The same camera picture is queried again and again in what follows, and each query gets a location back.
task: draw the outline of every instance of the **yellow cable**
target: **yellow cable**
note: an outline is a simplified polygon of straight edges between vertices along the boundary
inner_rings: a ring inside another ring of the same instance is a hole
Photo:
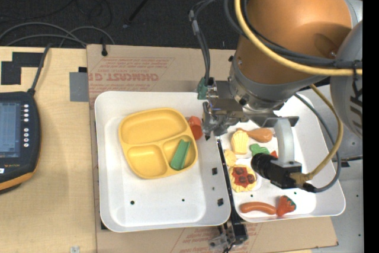
[[[353,69],[326,69],[326,68],[315,68],[307,65],[302,65],[300,63],[295,63],[293,61],[290,61],[278,54],[276,54],[274,51],[272,51],[270,48],[266,47],[254,34],[251,32],[249,26],[247,25],[241,9],[240,0],[235,0],[235,11],[237,20],[243,30],[243,32],[246,34],[248,39],[264,54],[269,56],[271,59],[274,59],[276,62],[287,66],[291,69],[304,72],[307,74],[312,75],[323,75],[323,76],[352,76],[354,75]],[[362,69],[356,69],[356,73],[358,75],[362,75]]]
[[[333,146],[333,148],[330,150],[328,155],[325,157],[323,161],[310,173],[291,173],[290,177],[295,180],[296,185],[299,187],[303,185],[306,181],[312,180],[312,178],[318,174],[324,167],[325,165],[333,158],[333,156],[336,154],[337,150],[339,149],[341,142],[342,142],[342,137],[343,137],[343,124],[341,120],[339,119],[332,103],[316,88],[315,85],[310,85],[312,90],[326,103],[326,105],[332,110],[334,116],[337,119],[337,124],[338,124],[338,134],[337,134],[337,139],[336,142]]]

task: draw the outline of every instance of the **yellow plate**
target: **yellow plate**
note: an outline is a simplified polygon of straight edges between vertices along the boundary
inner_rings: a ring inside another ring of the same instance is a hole
[[[135,174],[160,178],[190,169],[197,161],[196,141],[185,117],[173,108],[156,108],[125,117],[118,127],[124,156]],[[184,167],[170,167],[180,140],[190,142]]]

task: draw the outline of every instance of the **toy sausage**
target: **toy sausage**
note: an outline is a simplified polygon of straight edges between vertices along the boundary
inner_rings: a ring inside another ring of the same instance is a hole
[[[249,203],[243,203],[239,206],[242,213],[251,211],[262,211],[270,215],[276,214],[277,210],[274,206],[268,203],[262,203],[260,201],[251,201]]]

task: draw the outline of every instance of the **toy pizza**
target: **toy pizza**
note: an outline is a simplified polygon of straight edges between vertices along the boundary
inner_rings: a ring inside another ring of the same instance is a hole
[[[229,169],[229,178],[235,192],[251,191],[256,185],[256,175],[252,168],[246,165],[235,165]]]

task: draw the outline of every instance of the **white tray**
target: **white tray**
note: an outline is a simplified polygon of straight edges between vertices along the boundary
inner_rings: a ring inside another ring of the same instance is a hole
[[[196,141],[198,161],[191,169],[152,180],[130,169],[118,140],[118,125],[129,114],[170,107],[184,117],[202,117],[202,103],[191,92],[108,91],[97,97],[100,215],[109,230],[213,226],[228,220],[231,207],[215,137]]]
[[[310,103],[308,98],[304,96],[302,97]],[[296,97],[290,98],[285,106],[275,113],[278,116],[283,117],[299,116],[299,121],[292,128],[295,143],[295,160],[302,164],[302,172],[311,172],[329,153],[316,116]],[[258,126],[252,121],[238,123],[235,126],[229,127],[228,133],[220,136],[221,145],[224,150],[231,149],[230,139],[238,127],[245,130],[258,128]],[[267,147],[270,152],[276,150],[278,153],[278,143],[275,137],[268,143],[259,143],[254,139],[249,139],[248,145],[253,143],[258,143],[260,146]],[[246,156],[237,155],[237,158],[237,164],[250,166],[252,159],[251,152],[248,151]],[[328,164],[309,183],[316,187],[322,187],[328,184],[334,176],[334,166],[331,162],[328,162]],[[242,213],[239,210],[239,206],[242,203],[249,201],[262,201],[276,207],[278,198],[281,195],[287,195],[297,206],[295,211],[287,213],[284,217],[268,215],[259,211]],[[298,188],[280,189],[271,184],[268,179],[262,178],[257,174],[257,185],[253,191],[242,193],[233,191],[233,199],[237,213],[247,222],[266,222],[270,220],[302,217],[337,216],[345,210],[345,197],[339,181],[324,192],[309,193]]]

